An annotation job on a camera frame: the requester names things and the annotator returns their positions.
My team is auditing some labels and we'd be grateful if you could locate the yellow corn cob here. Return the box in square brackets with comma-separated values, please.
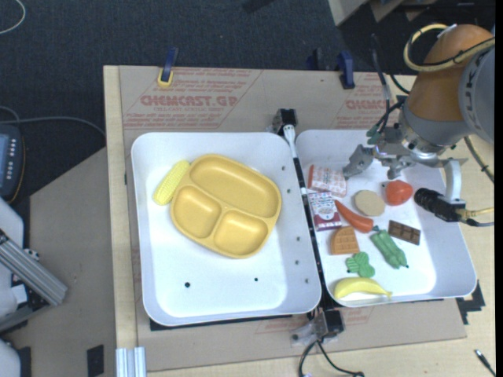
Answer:
[152, 159, 191, 206]

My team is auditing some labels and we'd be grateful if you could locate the beige round biscuit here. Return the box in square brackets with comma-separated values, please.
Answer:
[353, 189, 387, 218]

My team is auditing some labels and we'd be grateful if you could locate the green broccoli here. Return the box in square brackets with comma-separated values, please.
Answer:
[345, 251, 376, 279]

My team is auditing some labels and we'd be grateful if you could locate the black cylinder on white bracket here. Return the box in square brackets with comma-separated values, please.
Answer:
[413, 158, 468, 224]

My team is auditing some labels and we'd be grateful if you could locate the red bell pepper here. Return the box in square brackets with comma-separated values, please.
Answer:
[380, 179, 414, 207]

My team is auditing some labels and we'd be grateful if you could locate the pink and white carton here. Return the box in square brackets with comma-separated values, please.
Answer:
[307, 190, 343, 232]

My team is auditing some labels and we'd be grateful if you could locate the yellow banana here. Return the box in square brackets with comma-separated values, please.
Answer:
[333, 276, 393, 301]

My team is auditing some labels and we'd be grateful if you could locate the yellow divided plate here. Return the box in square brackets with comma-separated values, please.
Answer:
[169, 153, 283, 260]

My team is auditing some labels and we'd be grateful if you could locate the orange waffle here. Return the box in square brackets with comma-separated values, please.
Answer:
[329, 225, 361, 256]

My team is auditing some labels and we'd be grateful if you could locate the green asparagus bundle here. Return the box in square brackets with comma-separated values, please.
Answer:
[369, 229, 409, 270]

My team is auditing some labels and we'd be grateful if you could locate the orange and white packet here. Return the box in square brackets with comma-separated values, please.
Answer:
[307, 164, 348, 199]

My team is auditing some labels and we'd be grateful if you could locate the thin black and white rod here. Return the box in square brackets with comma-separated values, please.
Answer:
[283, 125, 328, 310]

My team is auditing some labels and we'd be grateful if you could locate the white plastic tray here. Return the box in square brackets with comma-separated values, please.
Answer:
[130, 131, 323, 327]
[294, 129, 479, 309]

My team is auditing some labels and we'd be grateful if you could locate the orange carrot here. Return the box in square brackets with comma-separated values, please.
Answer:
[333, 199, 375, 234]

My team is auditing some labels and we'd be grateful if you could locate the brown cardboard board red print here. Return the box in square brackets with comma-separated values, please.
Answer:
[117, 65, 468, 372]

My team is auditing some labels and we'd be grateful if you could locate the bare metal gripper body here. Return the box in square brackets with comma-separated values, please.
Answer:
[374, 126, 446, 169]

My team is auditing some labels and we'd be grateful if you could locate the brown chocolate bar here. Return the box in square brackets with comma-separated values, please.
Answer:
[387, 219, 422, 246]

